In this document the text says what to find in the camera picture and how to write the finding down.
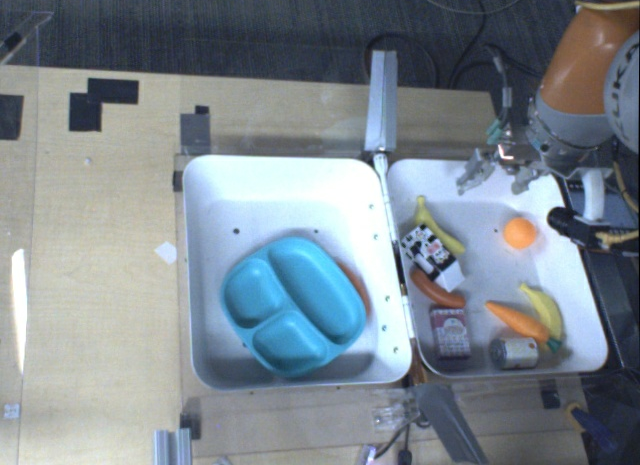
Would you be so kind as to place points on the blue divided plate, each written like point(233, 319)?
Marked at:
point(295, 303)

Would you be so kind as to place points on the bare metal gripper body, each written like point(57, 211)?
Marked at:
point(520, 153)

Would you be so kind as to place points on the yellow banana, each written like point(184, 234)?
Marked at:
point(547, 310)
point(440, 233)

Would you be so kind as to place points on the pink packet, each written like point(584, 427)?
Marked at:
point(451, 333)

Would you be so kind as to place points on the silver can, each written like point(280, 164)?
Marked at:
point(515, 353)

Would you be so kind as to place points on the orange ball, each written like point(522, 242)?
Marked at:
point(520, 233)

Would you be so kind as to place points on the white plastic tray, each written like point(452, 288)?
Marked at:
point(280, 193)
point(480, 263)

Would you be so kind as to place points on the black and white cow carton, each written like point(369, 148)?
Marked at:
point(432, 255)

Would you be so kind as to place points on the orange carrot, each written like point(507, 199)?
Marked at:
point(515, 320)

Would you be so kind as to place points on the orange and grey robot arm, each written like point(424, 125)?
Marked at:
point(580, 63)

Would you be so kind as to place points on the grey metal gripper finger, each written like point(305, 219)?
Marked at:
point(475, 170)
point(525, 179)

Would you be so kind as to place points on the black cylinder on white bracket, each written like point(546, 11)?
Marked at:
point(575, 225)

